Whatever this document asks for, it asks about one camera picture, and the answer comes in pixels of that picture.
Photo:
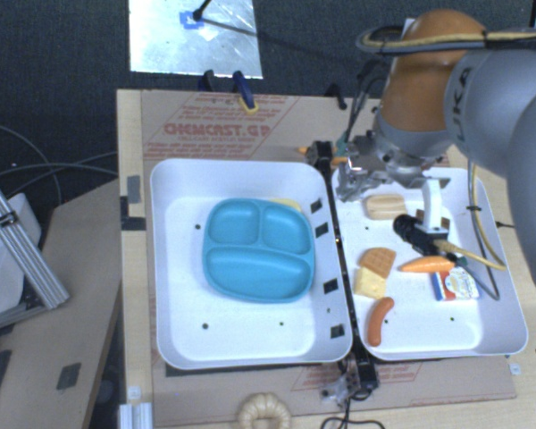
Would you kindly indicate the thin black and white rod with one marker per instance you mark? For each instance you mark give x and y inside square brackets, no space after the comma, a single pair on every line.
[345,275]

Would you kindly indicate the orange toy sausage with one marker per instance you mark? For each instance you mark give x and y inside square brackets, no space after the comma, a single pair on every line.
[376,324]

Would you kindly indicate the beige toy doughnut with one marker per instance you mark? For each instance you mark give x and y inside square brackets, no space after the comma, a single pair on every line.
[250,411]

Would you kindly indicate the orange toy carrot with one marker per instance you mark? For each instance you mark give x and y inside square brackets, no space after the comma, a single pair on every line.
[429,265]

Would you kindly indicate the tan toy bread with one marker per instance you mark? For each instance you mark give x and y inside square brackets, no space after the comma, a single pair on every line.
[384,206]

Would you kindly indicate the orange toy waffle biscuit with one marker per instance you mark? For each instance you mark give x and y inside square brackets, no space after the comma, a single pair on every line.
[377,261]

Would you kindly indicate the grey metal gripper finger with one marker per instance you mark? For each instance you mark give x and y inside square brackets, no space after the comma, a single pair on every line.
[346,188]
[370,182]

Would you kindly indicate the yellow toy cheese wedge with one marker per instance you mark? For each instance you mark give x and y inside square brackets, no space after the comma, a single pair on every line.
[368,284]

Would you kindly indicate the blue divided plate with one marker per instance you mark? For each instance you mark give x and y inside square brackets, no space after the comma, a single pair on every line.
[254,262]

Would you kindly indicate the brown cardboard board red print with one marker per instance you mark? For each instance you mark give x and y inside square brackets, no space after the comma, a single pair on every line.
[214,132]

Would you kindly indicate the black cylinder on white bracket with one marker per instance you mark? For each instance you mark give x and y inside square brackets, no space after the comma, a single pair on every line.
[422,235]

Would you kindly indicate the small white printed carton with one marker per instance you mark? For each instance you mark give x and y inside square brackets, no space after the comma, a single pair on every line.
[458,285]

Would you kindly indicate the white plastic tray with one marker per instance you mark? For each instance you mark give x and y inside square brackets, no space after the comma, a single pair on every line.
[232,329]
[429,324]

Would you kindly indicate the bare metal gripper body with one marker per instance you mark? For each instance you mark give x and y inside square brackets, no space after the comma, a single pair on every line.
[386,161]

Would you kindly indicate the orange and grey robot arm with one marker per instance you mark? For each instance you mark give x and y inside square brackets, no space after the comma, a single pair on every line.
[487,114]

